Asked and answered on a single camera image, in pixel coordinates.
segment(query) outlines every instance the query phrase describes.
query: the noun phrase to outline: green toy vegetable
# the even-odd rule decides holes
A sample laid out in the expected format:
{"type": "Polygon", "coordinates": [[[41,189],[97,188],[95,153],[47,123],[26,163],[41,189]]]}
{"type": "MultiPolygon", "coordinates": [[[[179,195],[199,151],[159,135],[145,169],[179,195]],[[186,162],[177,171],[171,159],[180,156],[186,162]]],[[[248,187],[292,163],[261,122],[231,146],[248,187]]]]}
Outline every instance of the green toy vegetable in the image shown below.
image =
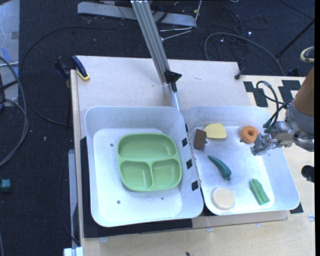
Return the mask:
{"type": "Polygon", "coordinates": [[[253,178],[249,184],[250,184],[250,189],[252,190],[259,205],[263,205],[270,201],[261,183],[257,179],[253,178]]]}
{"type": "Polygon", "coordinates": [[[222,162],[220,159],[218,159],[212,155],[208,155],[208,158],[216,165],[216,167],[218,167],[218,169],[221,172],[222,177],[225,180],[230,181],[231,170],[229,169],[229,167],[224,162],[222,162]]]}

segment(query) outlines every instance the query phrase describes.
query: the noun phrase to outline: dark carpet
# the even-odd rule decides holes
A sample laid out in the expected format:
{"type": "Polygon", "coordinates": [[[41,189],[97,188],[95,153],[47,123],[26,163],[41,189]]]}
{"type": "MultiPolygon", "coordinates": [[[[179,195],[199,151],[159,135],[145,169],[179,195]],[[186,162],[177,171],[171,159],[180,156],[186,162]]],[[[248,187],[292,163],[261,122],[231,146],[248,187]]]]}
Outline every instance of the dark carpet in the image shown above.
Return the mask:
{"type": "MultiPolygon", "coordinates": [[[[73,148],[72,129],[66,127],[70,90],[55,70],[57,57],[62,56],[72,67],[73,55],[150,56],[136,21],[81,16],[77,14],[79,2],[20,0],[20,78],[30,103],[29,130],[14,157],[0,168],[0,179],[10,178],[13,188],[11,193],[0,194],[0,230],[7,256],[57,256],[72,245],[59,212],[59,181],[73,148]]],[[[195,15],[198,4],[179,1],[170,12],[195,15]]],[[[165,40],[163,45],[168,59],[206,60],[206,38],[220,33],[207,43],[210,60],[238,62],[244,75],[283,76],[296,71],[306,76],[312,64],[301,61],[300,53],[315,45],[314,24],[278,62],[275,56],[314,18],[315,0],[203,1],[197,29],[165,40]],[[260,46],[222,33],[237,34],[260,46]]],[[[172,26],[160,24],[158,28],[172,26]]],[[[162,32],[161,36],[176,33],[162,32]]],[[[8,107],[0,113],[1,159],[19,141],[22,127],[18,109],[8,107]]],[[[68,227],[69,203],[67,166],[61,183],[61,210],[68,227]]]]}

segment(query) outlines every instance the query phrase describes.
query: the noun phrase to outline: green plate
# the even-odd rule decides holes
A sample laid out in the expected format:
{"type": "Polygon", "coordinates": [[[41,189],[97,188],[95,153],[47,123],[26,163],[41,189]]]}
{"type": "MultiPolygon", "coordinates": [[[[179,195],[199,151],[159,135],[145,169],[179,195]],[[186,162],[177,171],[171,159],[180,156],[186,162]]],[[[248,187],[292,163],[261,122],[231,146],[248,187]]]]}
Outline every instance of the green plate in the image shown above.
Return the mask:
{"type": "Polygon", "coordinates": [[[182,167],[175,142],[163,133],[132,133],[117,144],[122,183],[136,192],[161,191],[177,186],[182,167]]]}

